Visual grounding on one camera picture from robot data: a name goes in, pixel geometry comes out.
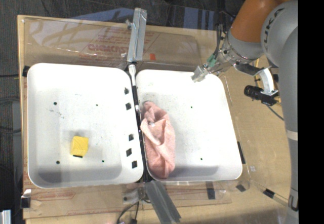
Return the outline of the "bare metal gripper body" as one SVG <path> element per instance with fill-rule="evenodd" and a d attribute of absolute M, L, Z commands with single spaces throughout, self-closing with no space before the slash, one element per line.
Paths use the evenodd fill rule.
<path fill-rule="evenodd" d="M 207 59 L 207 72 L 220 74 L 234 65 L 249 63 L 251 63 L 251 60 L 240 54 L 233 46 L 223 45 Z"/>

